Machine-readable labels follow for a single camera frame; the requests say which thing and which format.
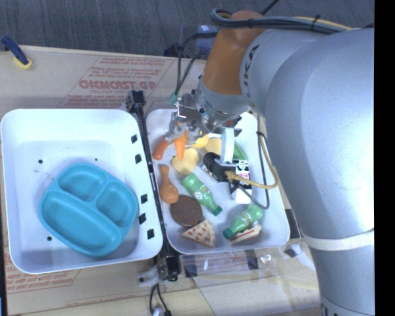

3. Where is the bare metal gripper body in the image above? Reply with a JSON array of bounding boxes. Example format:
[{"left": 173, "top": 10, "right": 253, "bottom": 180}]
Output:
[{"left": 174, "top": 92, "right": 244, "bottom": 137}]

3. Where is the orange carrot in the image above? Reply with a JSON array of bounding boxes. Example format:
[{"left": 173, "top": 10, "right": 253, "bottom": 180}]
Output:
[{"left": 173, "top": 130, "right": 189, "bottom": 162}]

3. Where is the yellow banana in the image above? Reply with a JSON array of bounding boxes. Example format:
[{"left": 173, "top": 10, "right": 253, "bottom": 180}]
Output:
[{"left": 192, "top": 134, "right": 211, "bottom": 149}]

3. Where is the yellow round toy food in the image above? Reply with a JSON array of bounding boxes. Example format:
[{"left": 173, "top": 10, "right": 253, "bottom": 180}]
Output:
[{"left": 203, "top": 137, "right": 223, "bottom": 157}]

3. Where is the orange sausage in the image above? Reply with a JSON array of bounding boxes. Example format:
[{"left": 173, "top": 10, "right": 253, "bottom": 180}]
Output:
[{"left": 151, "top": 138, "right": 171, "bottom": 161}]

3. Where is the pale yellow cheese wedge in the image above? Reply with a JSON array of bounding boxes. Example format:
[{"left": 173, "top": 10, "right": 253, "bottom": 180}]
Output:
[{"left": 171, "top": 147, "right": 200, "bottom": 176}]

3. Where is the green toy vegetable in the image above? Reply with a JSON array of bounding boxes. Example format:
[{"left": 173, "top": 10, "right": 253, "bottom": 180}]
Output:
[{"left": 233, "top": 142, "right": 248, "bottom": 161}]

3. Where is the thin black rod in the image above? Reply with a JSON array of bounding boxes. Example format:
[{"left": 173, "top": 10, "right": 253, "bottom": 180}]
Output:
[{"left": 135, "top": 105, "right": 172, "bottom": 263}]

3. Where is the green bottle yellow label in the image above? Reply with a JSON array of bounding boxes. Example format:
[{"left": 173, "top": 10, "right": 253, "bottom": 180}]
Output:
[{"left": 180, "top": 172, "right": 224, "bottom": 217}]

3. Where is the brown chicken drumstick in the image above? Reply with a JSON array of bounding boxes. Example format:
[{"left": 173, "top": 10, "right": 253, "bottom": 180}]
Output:
[{"left": 159, "top": 164, "right": 180, "bottom": 205}]

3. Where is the white milk carton cow print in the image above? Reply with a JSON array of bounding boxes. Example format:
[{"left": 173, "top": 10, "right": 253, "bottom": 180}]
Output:
[{"left": 229, "top": 159, "right": 253, "bottom": 205}]

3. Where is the brown round biscuit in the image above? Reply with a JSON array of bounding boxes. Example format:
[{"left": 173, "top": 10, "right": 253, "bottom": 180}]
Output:
[{"left": 169, "top": 194, "right": 204, "bottom": 228}]

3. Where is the pizza slice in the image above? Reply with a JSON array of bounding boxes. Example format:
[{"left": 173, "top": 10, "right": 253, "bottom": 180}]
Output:
[{"left": 181, "top": 219, "right": 217, "bottom": 248}]

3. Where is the green bottle pale label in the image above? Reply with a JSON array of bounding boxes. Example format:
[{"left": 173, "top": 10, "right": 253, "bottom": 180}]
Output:
[{"left": 222, "top": 204, "right": 265, "bottom": 240}]

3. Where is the white plastic tray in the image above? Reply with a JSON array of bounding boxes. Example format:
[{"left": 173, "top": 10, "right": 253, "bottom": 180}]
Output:
[
  {"left": 145, "top": 108, "right": 291, "bottom": 255},
  {"left": 0, "top": 108, "right": 164, "bottom": 275}
]

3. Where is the tan sandwich wedge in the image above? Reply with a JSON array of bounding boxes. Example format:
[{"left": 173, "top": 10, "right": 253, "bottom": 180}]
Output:
[{"left": 229, "top": 224, "right": 263, "bottom": 246}]

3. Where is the brown cardboard board red print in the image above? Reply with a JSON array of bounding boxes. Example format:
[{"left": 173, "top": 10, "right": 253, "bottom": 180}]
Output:
[{"left": 0, "top": 44, "right": 321, "bottom": 316}]

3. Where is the blue divided plate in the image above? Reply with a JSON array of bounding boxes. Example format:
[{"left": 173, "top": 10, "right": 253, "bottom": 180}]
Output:
[{"left": 38, "top": 162, "right": 140, "bottom": 258}]

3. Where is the black cylinder on white bracket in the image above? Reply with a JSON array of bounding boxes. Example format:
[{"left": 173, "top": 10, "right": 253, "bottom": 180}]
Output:
[{"left": 202, "top": 127, "right": 236, "bottom": 183}]

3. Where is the black block with wires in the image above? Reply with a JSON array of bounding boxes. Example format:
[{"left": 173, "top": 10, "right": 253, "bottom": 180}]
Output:
[
  {"left": 155, "top": 253, "right": 182, "bottom": 282},
  {"left": 125, "top": 90, "right": 146, "bottom": 112}
]

